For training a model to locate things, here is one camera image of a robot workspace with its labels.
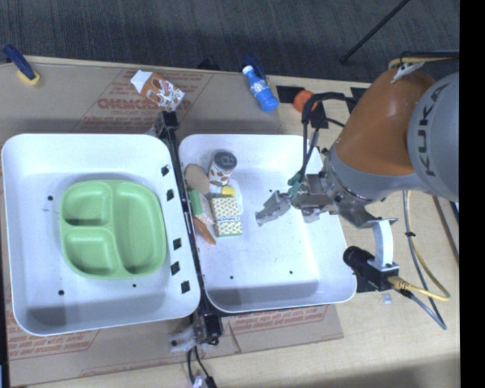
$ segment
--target cardboard sheet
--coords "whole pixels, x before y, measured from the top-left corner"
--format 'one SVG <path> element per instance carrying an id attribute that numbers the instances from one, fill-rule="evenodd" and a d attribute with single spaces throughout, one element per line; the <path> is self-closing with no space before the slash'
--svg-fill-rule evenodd
<path id="1" fill-rule="evenodd" d="M 12 64 L 0 64 L 0 151 L 18 133 L 145 133 L 160 113 L 130 83 L 139 65 L 27 57 L 40 74 L 28 86 Z M 280 133 L 276 112 L 264 113 L 246 78 L 196 70 L 155 70 L 185 92 L 177 114 L 179 139 L 191 133 Z M 168 335 L 187 319 L 39 337 L 23 331 L 12 312 L 6 219 L 0 168 L 0 223 L 6 327 L 12 386 L 143 369 L 185 361 Z M 206 357 L 261 351 L 343 338 L 334 306 L 223 318 L 224 335 Z"/>

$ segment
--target green divided tray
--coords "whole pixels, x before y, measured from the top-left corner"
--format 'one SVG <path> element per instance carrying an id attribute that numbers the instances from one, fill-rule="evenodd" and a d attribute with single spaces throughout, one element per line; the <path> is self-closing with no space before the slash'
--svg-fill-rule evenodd
<path id="1" fill-rule="evenodd" d="M 167 255 L 158 197 L 123 180 L 82 181 L 61 198 L 63 254 L 78 274 L 103 279 L 149 275 Z"/>

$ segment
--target orange ball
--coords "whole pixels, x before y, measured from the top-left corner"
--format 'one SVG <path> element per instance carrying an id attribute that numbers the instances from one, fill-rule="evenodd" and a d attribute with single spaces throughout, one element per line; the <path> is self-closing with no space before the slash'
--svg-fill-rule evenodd
<path id="1" fill-rule="evenodd" d="M 309 98 L 312 95 L 313 95 L 313 92 L 308 91 L 307 89 L 304 89 L 304 90 L 298 92 L 297 95 L 294 97 L 294 100 L 293 100 L 294 108 L 297 111 L 299 111 L 300 113 L 302 113 L 302 111 L 304 109 L 304 105 L 306 104 L 306 102 L 309 100 Z M 313 111 L 317 106 L 318 106 L 318 102 L 315 102 L 313 104 L 313 107 L 310 110 Z"/>

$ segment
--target water bottle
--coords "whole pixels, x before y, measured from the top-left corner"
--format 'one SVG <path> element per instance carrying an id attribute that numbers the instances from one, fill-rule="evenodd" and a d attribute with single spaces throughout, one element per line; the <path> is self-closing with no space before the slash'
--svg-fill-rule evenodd
<path id="1" fill-rule="evenodd" d="M 277 109 L 280 102 L 275 98 L 266 81 L 256 75 L 253 66 L 246 66 L 242 73 L 248 78 L 250 92 L 259 101 L 262 110 L 271 112 Z"/>

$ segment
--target white plastic tray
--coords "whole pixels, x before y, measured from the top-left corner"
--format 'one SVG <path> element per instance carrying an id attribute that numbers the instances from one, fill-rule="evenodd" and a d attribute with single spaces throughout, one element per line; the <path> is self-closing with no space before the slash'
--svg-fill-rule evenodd
<path id="1" fill-rule="evenodd" d="M 228 149 L 238 165 L 232 178 L 242 193 L 243 234 L 208 244 L 199 234 L 200 264 L 209 300 L 236 314 L 345 302 L 356 278 L 344 263 L 347 248 L 340 220 L 328 213 L 305 223 L 299 210 L 259 227 L 255 212 L 273 191 L 286 192 L 302 165 L 302 138 L 290 135 L 191 135 L 179 145 L 182 171 L 197 164 L 206 171 L 213 152 Z M 317 151 L 307 173 L 318 173 Z"/>
<path id="2" fill-rule="evenodd" d="M 12 304 L 23 329 L 54 335 L 182 318 L 197 308 L 200 289 L 187 227 L 171 156 L 159 139 L 23 134 L 4 145 L 2 167 Z M 88 179 L 131 180 L 156 193 L 168 249 L 155 273 L 136 280 L 93 279 L 67 265 L 59 235 L 60 199 L 71 184 Z M 174 198 L 167 200 L 168 194 Z M 179 271 L 171 274 L 177 263 Z"/>

